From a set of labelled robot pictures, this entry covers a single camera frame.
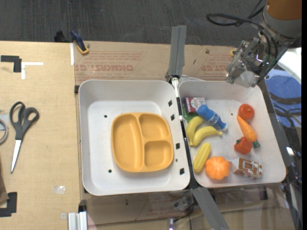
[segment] blue bottle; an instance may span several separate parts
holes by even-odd
[[[196,112],[199,116],[208,121],[212,126],[216,126],[222,131],[226,131],[228,129],[228,125],[223,123],[221,117],[209,109],[207,105],[201,105]]]

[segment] red bell pepper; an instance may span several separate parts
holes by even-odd
[[[246,137],[242,137],[241,139],[236,141],[234,147],[237,152],[240,152],[242,154],[248,154],[250,153],[253,144]]]

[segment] gray carpet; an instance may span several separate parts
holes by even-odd
[[[246,18],[258,1],[0,0],[0,40],[54,42],[60,30],[71,40],[74,29],[83,40],[169,44],[171,27],[184,24],[186,44],[238,46],[256,29],[217,26],[205,16],[219,12]]]

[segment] toy carrot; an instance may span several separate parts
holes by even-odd
[[[254,148],[260,147],[260,144],[257,142],[257,134],[253,130],[253,128],[239,115],[236,116],[239,125],[241,127],[241,130],[244,134],[244,136],[253,143]]]

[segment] toy tomato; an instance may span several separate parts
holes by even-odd
[[[238,115],[241,116],[243,119],[248,120],[252,119],[255,115],[254,108],[252,108],[249,104],[242,104],[239,107]]]
[[[236,141],[234,147],[237,152],[240,152],[242,154],[248,154],[250,153],[253,144],[246,137],[242,137],[241,139]]]
[[[213,156],[205,163],[206,173],[211,179],[222,180],[229,175],[230,163],[224,157]]]

